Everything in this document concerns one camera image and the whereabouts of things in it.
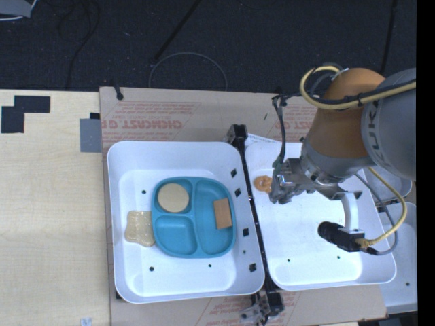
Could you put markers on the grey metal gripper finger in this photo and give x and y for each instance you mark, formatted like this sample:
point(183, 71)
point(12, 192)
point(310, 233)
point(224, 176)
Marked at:
point(276, 192)
point(291, 195)

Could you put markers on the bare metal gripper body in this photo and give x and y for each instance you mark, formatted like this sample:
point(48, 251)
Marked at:
point(293, 173)

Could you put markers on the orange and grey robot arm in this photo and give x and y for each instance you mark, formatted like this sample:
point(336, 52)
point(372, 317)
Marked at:
point(343, 127)

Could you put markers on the orange doughnut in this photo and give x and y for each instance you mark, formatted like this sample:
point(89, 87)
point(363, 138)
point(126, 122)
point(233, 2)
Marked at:
point(261, 183)

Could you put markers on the thin black rod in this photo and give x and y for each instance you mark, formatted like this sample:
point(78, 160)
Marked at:
point(253, 202)

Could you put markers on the white paper sheet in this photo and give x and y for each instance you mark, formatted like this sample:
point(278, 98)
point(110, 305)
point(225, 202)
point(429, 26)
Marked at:
point(261, 139)

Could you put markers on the white plastic tray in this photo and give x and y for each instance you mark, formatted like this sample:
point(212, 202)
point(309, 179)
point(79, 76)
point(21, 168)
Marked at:
point(190, 277)
point(306, 250)

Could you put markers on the brown rectangular cracker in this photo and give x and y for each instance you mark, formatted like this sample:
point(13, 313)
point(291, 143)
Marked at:
point(223, 213)

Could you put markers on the round beige biscuit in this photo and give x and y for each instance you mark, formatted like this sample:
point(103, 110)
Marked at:
point(173, 198)

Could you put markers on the blue divided plate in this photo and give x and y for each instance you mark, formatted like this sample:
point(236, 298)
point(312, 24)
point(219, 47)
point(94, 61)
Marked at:
point(180, 236)

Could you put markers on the brown cardboard board red print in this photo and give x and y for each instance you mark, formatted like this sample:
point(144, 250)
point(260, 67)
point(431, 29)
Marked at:
point(204, 114)

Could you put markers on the pale yellow bread slice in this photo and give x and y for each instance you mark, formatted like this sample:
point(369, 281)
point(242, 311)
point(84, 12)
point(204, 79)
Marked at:
point(138, 229)

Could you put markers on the black cylinder on white bracket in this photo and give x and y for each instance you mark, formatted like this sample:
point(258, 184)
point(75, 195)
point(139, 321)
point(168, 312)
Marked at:
point(341, 234)

